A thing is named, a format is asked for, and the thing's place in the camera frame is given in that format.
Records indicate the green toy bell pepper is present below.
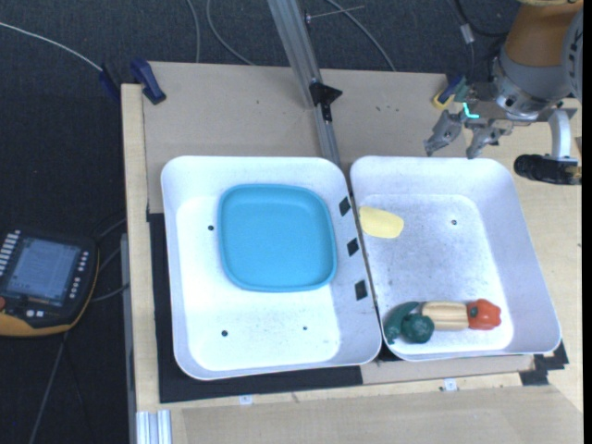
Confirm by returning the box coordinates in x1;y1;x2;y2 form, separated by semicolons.
400;313;437;345

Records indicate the black cylinder on white bracket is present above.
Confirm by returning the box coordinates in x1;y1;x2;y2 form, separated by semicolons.
513;108;583;186

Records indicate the beige toy bread roll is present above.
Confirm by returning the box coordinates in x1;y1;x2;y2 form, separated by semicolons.
419;300;471;333

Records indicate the white plastic tray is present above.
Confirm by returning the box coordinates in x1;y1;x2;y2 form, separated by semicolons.
159;154;384;382
349;154;563;364

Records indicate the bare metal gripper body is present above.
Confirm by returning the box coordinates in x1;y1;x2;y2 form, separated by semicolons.
462;79;563;132

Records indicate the yellow oval toy food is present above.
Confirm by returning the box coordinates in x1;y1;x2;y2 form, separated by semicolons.
358;205;405;240

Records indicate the brown cardboard board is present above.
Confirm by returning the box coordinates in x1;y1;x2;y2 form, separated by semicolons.
141;60;584;387

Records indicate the green toy chili pepper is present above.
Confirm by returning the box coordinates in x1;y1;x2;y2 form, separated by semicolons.
383;301;421;346

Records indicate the blue plate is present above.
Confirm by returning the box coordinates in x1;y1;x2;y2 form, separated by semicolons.
216;183;339;294

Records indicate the red toy bell pepper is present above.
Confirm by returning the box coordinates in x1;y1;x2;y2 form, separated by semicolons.
465;298;503;332

